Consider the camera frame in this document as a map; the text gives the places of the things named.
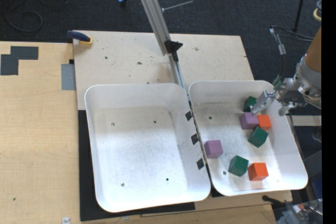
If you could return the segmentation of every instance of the clamp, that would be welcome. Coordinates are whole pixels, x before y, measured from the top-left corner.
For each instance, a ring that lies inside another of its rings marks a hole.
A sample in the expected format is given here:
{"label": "clamp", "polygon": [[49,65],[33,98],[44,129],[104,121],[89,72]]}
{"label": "clamp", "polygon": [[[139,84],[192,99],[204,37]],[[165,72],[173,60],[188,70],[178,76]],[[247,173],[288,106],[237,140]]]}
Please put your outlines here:
{"label": "clamp", "polygon": [[92,37],[89,37],[77,31],[67,31],[67,38],[77,39],[82,45],[92,45]]}

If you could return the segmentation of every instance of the black tape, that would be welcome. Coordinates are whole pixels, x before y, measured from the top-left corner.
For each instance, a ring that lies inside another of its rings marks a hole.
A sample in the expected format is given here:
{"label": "black tape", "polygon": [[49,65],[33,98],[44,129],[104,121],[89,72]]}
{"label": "black tape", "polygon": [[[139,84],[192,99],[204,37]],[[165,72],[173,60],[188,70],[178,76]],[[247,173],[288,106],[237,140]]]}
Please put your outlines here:
{"label": "black tape", "polygon": [[1,55],[0,76],[18,75],[19,60],[37,60],[38,47],[11,46],[10,54]]}
{"label": "black tape", "polygon": [[204,166],[203,159],[200,158],[200,159],[197,161],[197,167],[198,167],[198,170],[201,169],[203,166]]}
{"label": "black tape", "polygon": [[185,117],[186,117],[187,120],[189,121],[189,120],[193,117],[191,111],[189,111],[188,113],[186,113]]}
{"label": "black tape", "polygon": [[193,141],[193,145],[195,145],[197,143],[197,141],[198,141],[197,134],[192,135],[191,141]]}

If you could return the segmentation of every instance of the aluminum rod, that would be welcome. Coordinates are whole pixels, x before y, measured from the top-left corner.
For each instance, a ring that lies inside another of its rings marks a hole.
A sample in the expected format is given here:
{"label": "aluminum rod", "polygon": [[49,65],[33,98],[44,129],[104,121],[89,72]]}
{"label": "aluminum rod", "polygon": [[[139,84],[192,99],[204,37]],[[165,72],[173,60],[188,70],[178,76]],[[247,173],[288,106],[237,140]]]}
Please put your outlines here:
{"label": "aluminum rod", "polygon": [[183,77],[182,77],[181,69],[180,69],[180,64],[178,63],[178,61],[175,61],[173,59],[172,54],[169,54],[167,52],[166,46],[164,44],[166,41],[171,40],[171,39],[170,39],[170,35],[168,32],[166,22],[163,17],[162,9],[159,5],[159,1],[158,0],[141,0],[141,3],[145,9],[148,20],[152,26],[153,32],[155,34],[157,42],[159,43],[162,54],[169,56],[169,61],[172,67],[172,71],[174,73],[175,82],[179,84],[185,90]]}
{"label": "aluminum rod", "polygon": [[177,7],[192,3],[192,2],[194,2],[194,1],[191,0],[191,1],[184,2],[184,3],[181,3],[181,4],[175,5],[175,6],[168,7],[168,8],[161,8],[161,10],[162,10],[162,12],[164,12],[165,10],[168,10],[168,9],[171,9],[171,8],[177,8]]}

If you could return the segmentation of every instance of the cube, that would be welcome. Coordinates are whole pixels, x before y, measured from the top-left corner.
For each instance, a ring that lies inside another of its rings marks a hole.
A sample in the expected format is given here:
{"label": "cube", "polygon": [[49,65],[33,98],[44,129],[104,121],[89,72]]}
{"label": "cube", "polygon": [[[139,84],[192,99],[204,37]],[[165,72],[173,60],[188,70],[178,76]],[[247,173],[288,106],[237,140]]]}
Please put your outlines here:
{"label": "cube", "polygon": [[268,137],[268,133],[260,127],[256,127],[248,138],[248,142],[255,145],[256,147],[261,147]]}
{"label": "cube", "polygon": [[257,115],[259,121],[259,127],[264,131],[267,131],[272,127],[271,120],[269,119],[269,115]]}
{"label": "cube", "polygon": [[236,155],[231,159],[228,171],[240,177],[246,173],[247,166],[248,160]]}
{"label": "cube", "polygon": [[204,144],[204,150],[208,158],[218,158],[223,153],[220,140],[209,140]]}
{"label": "cube", "polygon": [[251,181],[261,181],[268,177],[266,163],[252,163],[247,171]]}
{"label": "cube", "polygon": [[239,120],[243,130],[253,130],[259,125],[257,115],[252,115],[251,112],[244,112],[244,114],[240,116]]}
{"label": "cube", "polygon": [[257,98],[249,96],[244,102],[243,111],[251,112],[251,107],[254,106],[256,102],[257,102]]}

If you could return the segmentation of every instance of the gray tape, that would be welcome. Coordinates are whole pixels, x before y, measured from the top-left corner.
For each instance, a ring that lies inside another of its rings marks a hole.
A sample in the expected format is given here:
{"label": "gray tape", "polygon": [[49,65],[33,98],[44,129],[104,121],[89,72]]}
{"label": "gray tape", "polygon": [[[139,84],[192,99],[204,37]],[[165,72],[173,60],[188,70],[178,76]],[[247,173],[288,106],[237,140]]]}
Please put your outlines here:
{"label": "gray tape", "polygon": [[62,64],[62,90],[76,90],[75,65]]}

